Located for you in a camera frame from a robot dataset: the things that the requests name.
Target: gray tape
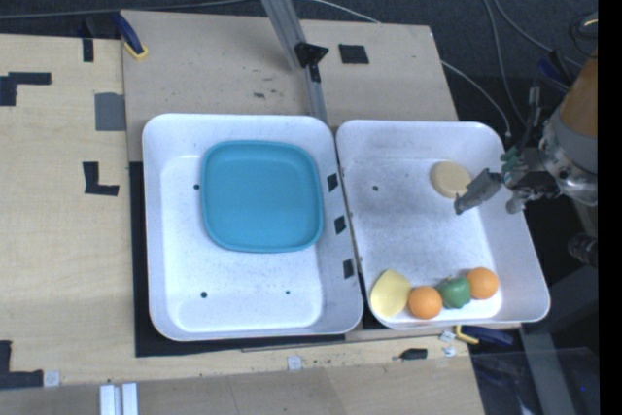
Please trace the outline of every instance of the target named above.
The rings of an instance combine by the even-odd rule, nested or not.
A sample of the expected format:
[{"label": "gray tape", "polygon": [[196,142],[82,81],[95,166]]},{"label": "gray tape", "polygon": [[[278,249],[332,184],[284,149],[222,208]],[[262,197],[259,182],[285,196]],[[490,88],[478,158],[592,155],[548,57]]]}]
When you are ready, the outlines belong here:
[{"label": "gray tape", "polygon": [[125,131],[125,96],[113,92],[95,94],[95,130]]}]

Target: blue plate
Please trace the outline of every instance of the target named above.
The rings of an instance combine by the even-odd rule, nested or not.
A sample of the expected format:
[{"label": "blue plate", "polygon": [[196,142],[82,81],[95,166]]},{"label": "blue plate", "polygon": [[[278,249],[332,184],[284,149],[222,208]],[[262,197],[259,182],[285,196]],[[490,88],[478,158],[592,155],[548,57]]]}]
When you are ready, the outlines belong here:
[{"label": "blue plate", "polygon": [[201,166],[201,208],[220,246],[252,253],[299,251],[322,233],[322,191],[315,161],[281,142],[229,141]]}]

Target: beige board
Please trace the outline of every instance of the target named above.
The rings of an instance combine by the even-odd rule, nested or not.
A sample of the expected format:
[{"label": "beige board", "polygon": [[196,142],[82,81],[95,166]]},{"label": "beige board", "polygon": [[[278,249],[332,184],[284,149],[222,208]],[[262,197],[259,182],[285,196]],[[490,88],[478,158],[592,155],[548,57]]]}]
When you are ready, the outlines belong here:
[{"label": "beige board", "polygon": [[[436,336],[396,339],[353,331],[347,344],[134,357],[127,147],[124,132],[95,130],[94,95],[123,93],[121,44],[95,40],[83,62],[73,38],[0,35],[0,75],[50,72],[50,86],[20,86],[0,107],[0,339],[13,341],[12,371],[57,371],[63,386],[390,362],[410,347],[442,358]],[[119,195],[85,194],[83,161]],[[413,331],[411,335],[432,334]],[[467,346],[455,341],[457,355]]]},{"label": "beige board", "polygon": [[[142,159],[145,123],[163,113],[306,115],[301,72],[288,66],[266,17],[128,11],[148,55],[123,54],[128,151]],[[345,121],[456,121],[427,26],[303,20],[320,61],[328,124]],[[369,64],[344,64],[339,44],[365,47]]]},{"label": "beige board", "polygon": [[[468,357],[228,375],[138,385],[148,415],[439,415],[484,413]],[[0,392],[3,414],[96,415],[98,390]]]}]

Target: yellow object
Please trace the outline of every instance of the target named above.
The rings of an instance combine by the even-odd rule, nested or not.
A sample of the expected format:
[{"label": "yellow object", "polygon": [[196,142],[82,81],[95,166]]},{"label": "yellow object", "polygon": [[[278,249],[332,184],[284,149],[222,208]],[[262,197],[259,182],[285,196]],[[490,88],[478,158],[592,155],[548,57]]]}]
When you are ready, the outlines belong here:
[{"label": "yellow object", "polygon": [[131,56],[137,61],[144,59],[145,57],[147,57],[147,54],[149,53],[149,51],[147,50],[145,46],[141,46],[143,48],[143,51],[140,53],[137,53],[127,42],[125,42],[123,46],[125,47],[125,50],[128,51],[131,54]]},{"label": "yellow object", "polygon": [[465,342],[466,344],[479,344],[479,339],[475,337],[471,337],[470,335],[466,335],[462,332],[463,326],[456,326],[456,338]]},{"label": "yellow object", "polygon": [[442,307],[443,299],[434,287],[416,287],[408,295],[408,309],[421,320],[434,318],[440,313]]},{"label": "yellow object", "polygon": [[369,305],[377,315],[393,317],[406,306],[411,288],[410,282],[401,273],[385,270],[369,293]]},{"label": "yellow object", "polygon": [[470,184],[470,175],[463,166],[453,161],[441,161],[432,167],[433,187],[445,197],[453,199],[456,194],[463,195]]},{"label": "yellow object", "polygon": [[470,283],[470,295],[475,299],[488,299],[495,295],[499,288],[497,274],[483,266],[473,268],[466,275],[466,279]]}]

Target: wooden table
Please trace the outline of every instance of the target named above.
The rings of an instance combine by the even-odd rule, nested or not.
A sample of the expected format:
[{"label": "wooden table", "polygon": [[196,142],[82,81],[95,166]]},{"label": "wooden table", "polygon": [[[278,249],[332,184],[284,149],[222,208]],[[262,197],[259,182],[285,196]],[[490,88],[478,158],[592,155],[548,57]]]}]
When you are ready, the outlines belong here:
[{"label": "wooden table", "polygon": [[[96,385],[140,382],[141,403],[149,403],[142,395],[148,390],[151,399],[168,393],[171,403],[181,390],[188,394],[189,411],[171,406],[177,413],[194,413],[193,386],[205,386],[202,378],[209,377],[224,406],[231,400],[237,404],[237,411],[216,412],[274,413],[269,398],[280,399],[284,386],[305,378],[310,380],[300,388],[311,386],[316,395],[332,399],[332,411],[310,403],[301,413],[372,413],[378,403],[394,413],[412,403],[420,413],[440,413],[439,403],[445,403],[446,413],[458,406],[463,413],[483,413],[466,344],[454,341],[457,356],[445,358],[446,343],[435,329],[357,328],[338,344],[135,357],[127,170],[131,160],[141,158],[141,125],[169,111],[299,114],[304,109],[267,19],[124,14],[150,50],[142,62],[129,58],[117,40],[94,40],[94,60],[85,62],[81,39],[0,35],[0,76],[52,73],[50,86],[20,85],[17,105],[0,107],[0,340],[13,341],[11,371],[57,371],[66,386],[0,392],[0,406],[60,406],[79,393],[91,399]],[[304,21],[303,28],[310,43],[331,48],[321,71],[333,128],[353,118],[457,118],[427,27]],[[205,39],[197,45],[192,37],[200,34]],[[195,47],[194,55],[184,43]],[[367,71],[344,67],[338,43],[365,45],[372,61]],[[259,58],[252,59],[258,47]],[[209,51],[219,56],[206,57]],[[158,73],[162,78],[154,79]],[[196,106],[191,93],[180,97],[180,90],[195,85],[196,75],[209,89],[206,94],[221,98]],[[127,132],[95,129],[94,96],[106,92],[125,95]],[[120,186],[117,196],[85,194],[85,161],[99,163],[100,183]],[[428,349],[428,359],[396,360],[413,347]],[[301,371],[287,371],[291,356],[300,358]],[[156,383],[156,389],[150,381],[166,382]],[[216,387],[221,382],[227,391]],[[244,390],[236,391],[240,385]],[[276,398],[266,397],[270,390]],[[265,398],[265,411],[241,407],[251,402],[243,394],[250,392]],[[149,413],[160,413],[156,404]]]}]

